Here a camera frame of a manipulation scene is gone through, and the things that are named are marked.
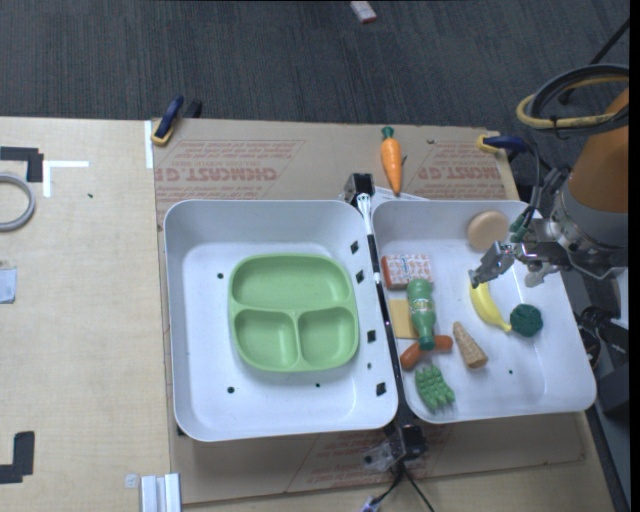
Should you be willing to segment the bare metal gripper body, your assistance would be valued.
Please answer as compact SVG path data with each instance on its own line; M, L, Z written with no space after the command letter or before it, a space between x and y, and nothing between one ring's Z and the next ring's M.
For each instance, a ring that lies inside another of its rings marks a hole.
M601 242L567 219L534 218L519 227L513 223L512 243L531 272L547 265L601 280L628 267L627 248Z

